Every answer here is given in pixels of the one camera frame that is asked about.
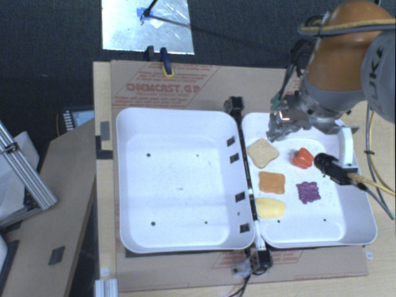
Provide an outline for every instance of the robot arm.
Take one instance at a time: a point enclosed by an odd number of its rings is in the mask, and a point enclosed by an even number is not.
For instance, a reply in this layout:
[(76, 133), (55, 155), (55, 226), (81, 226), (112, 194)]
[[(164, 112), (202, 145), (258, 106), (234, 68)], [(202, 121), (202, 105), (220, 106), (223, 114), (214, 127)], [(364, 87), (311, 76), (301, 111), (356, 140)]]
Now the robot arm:
[[(350, 22), (373, 20), (394, 23), (385, 10), (364, 0), (341, 4), (323, 20), (299, 91), (285, 95), (270, 116), (267, 137), (271, 142), (311, 126), (336, 134), (340, 127), (335, 120), (363, 100), (395, 122), (395, 25), (376, 25), (376, 31), (372, 23), (354, 30), (343, 28)], [(333, 27), (340, 29), (329, 34), (326, 28)]]

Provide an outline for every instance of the red object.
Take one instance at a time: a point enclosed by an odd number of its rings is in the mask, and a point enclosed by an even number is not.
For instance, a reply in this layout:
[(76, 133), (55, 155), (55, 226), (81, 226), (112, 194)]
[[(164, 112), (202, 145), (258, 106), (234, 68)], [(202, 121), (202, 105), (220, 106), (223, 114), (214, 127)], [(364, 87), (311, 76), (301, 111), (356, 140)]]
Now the red object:
[(308, 167), (311, 167), (313, 161), (314, 161), (314, 157), (304, 147), (301, 147), (298, 151), (295, 151), (293, 155), (293, 159), (291, 160), (293, 165), (300, 167), (304, 170)]

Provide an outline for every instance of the silver reflective sheet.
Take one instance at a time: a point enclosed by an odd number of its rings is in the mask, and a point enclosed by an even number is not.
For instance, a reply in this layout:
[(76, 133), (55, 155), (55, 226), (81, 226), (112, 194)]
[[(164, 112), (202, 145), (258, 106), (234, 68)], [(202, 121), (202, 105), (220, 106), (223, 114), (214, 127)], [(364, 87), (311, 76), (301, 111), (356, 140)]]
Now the silver reflective sheet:
[(154, 18), (140, 22), (138, 9), (153, 0), (102, 0), (104, 50), (155, 52), (166, 47), (173, 54), (194, 54), (187, 0), (158, 0), (152, 9)]

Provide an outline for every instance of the purple toy grapes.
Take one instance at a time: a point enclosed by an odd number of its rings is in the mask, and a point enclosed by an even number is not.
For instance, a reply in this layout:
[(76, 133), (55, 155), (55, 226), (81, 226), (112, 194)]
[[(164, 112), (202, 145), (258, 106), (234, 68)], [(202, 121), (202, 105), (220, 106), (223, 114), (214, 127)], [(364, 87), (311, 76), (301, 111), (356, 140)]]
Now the purple toy grapes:
[(301, 184), (297, 184), (296, 186), (298, 189), (298, 199), (301, 200), (304, 205), (308, 202), (314, 202), (315, 200), (319, 200), (321, 198), (317, 184), (315, 182), (307, 183), (305, 181)]

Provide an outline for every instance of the white tray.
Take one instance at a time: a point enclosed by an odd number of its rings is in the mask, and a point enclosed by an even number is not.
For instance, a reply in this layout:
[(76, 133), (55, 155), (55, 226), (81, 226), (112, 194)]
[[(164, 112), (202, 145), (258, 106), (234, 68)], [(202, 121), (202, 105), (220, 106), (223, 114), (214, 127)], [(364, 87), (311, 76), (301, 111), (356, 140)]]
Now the white tray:
[[(268, 113), (250, 113), (243, 119), (246, 146), (265, 138), (268, 131)], [(338, 246), (368, 244), (376, 238), (377, 228), (365, 192), (354, 186), (340, 186), (313, 165), (303, 170), (291, 164), (293, 152), (305, 147), (315, 156), (324, 152), (338, 158), (338, 136), (329, 136), (315, 128), (300, 130), (287, 139), (272, 144), (279, 156), (262, 170), (248, 157), (254, 196), (283, 201), (286, 212), (279, 219), (259, 219), (264, 240), (276, 248)], [(285, 193), (277, 195), (259, 190), (259, 172), (269, 171), (285, 175)], [(296, 184), (317, 183), (321, 199), (303, 204), (298, 199)]]
[(116, 132), (125, 247), (148, 253), (252, 243), (246, 175), (231, 116), (128, 108), (118, 115)]

